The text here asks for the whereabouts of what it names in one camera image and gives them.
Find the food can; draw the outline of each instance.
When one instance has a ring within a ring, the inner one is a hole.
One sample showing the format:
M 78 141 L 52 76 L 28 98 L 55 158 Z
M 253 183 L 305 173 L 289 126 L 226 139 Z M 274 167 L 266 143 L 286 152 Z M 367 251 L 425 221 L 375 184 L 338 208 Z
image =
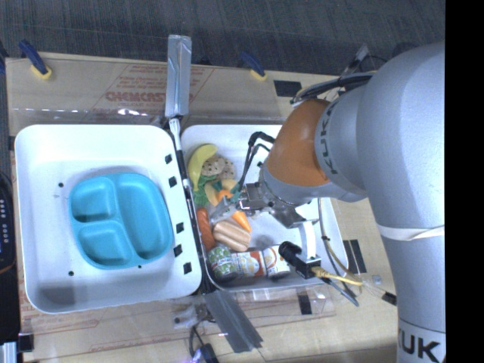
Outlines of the food can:
M 266 273 L 264 257 L 259 250 L 232 253 L 232 259 L 241 278 L 259 277 Z
M 279 254 L 279 245 L 270 246 L 262 251 L 267 277 L 277 280 L 290 274 L 289 264 Z
M 208 259 L 217 281 L 228 282 L 237 278 L 237 269 L 228 247 L 214 247 L 208 252 Z

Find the orange carrot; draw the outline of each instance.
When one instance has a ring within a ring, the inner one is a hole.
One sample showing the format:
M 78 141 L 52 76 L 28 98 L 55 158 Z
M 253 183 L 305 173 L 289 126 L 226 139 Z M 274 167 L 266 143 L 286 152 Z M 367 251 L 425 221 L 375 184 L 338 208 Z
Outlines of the orange carrot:
M 227 199 L 230 199 L 234 195 L 229 191 L 222 189 L 217 193 L 217 201 L 220 202 L 220 200 L 223 199 L 223 197 L 227 197 Z M 247 216 L 245 215 L 244 211 L 236 211 L 233 215 L 232 218 L 245 230 L 248 232 L 252 231 L 252 228 L 250 227 L 249 219 L 247 219 Z
M 216 242 L 210 228 L 209 213 L 205 207 L 197 209 L 197 221 L 205 250 L 210 251 L 216 246 Z

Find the gray floor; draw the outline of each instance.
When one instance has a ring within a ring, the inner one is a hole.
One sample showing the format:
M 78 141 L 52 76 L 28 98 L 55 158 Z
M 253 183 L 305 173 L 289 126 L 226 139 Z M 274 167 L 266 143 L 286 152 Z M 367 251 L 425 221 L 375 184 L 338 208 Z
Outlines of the gray floor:
M 445 38 L 445 0 L 0 0 L 12 57 L 40 51 L 166 60 L 169 34 L 190 36 L 194 63 L 341 73 L 362 44 L 374 61 Z M 0 170 L 9 171 L 7 94 L 0 81 Z

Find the blue plate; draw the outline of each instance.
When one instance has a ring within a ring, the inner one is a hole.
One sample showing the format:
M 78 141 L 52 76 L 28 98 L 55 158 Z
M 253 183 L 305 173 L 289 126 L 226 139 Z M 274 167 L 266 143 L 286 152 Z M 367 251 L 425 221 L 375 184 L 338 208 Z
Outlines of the blue plate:
M 81 181 L 70 192 L 69 213 L 80 253 L 97 268 L 153 262 L 172 246 L 163 195 L 153 181 L 138 173 Z

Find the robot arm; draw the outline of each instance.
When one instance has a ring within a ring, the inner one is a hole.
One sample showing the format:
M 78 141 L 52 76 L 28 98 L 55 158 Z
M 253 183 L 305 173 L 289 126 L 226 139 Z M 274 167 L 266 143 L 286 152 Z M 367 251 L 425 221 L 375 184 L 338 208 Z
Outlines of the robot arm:
M 399 363 L 445 361 L 444 80 L 438 43 L 331 104 L 302 102 L 239 202 L 294 227 L 316 197 L 368 197 L 399 298 Z

